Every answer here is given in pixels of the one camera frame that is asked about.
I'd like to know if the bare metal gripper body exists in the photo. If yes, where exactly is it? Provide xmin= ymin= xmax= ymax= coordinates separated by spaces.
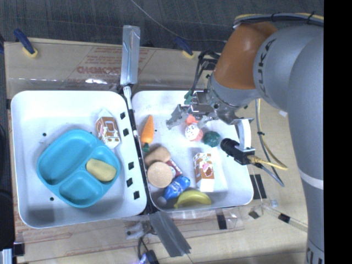
xmin=189 ymin=90 xmax=243 ymax=125

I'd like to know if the white and pink cupcake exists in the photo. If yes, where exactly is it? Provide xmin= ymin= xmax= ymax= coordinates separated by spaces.
xmin=184 ymin=123 xmax=205 ymax=142

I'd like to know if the green broccoli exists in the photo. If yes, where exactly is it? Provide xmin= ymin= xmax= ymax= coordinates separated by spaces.
xmin=202 ymin=130 xmax=222 ymax=148

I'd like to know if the orange carrot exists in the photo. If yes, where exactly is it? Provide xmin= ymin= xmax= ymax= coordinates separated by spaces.
xmin=140 ymin=114 xmax=156 ymax=152

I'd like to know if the tan bread roll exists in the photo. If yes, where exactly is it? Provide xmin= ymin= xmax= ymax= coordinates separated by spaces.
xmin=144 ymin=146 xmax=172 ymax=168

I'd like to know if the white carton with pink print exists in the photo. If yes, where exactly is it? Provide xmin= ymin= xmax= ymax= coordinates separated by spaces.
xmin=192 ymin=152 xmax=216 ymax=193

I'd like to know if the red and white packet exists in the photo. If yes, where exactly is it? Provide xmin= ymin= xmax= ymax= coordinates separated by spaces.
xmin=166 ymin=159 xmax=183 ymax=179

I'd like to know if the round tan biscuit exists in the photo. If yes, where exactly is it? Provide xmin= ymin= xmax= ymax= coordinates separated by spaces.
xmin=146 ymin=161 xmax=174 ymax=189

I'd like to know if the white plastic tray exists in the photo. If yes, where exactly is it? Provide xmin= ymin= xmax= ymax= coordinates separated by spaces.
xmin=131 ymin=90 xmax=255 ymax=212
xmin=10 ymin=90 xmax=147 ymax=229

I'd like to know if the blue bottle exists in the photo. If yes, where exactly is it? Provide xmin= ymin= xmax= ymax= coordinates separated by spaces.
xmin=157 ymin=175 xmax=191 ymax=206

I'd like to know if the white and brown carton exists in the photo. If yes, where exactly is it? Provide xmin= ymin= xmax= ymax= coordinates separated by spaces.
xmin=95 ymin=109 xmax=122 ymax=150

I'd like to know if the yellow banana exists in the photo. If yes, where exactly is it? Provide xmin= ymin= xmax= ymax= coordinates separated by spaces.
xmin=173 ymin=189 xmax=212 ymax=210

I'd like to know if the yellow toy potato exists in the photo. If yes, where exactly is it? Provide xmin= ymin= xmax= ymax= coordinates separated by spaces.
xmin=85 ymin=158 xmax=118 ymax=183

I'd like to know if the blue divided plate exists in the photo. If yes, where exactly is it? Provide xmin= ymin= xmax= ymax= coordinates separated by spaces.
xmin=36 ymin=129 xmax=122 ymax=209

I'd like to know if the brown cardboard board red print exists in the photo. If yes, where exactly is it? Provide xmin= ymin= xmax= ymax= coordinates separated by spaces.
xmin=3 ymin=37 xmax=246 ymax=263

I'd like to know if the black cylinder on white bracket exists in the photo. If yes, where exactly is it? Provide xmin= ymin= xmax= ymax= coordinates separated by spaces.
xmin=219 ymin=118 xmax=257 ymax=166

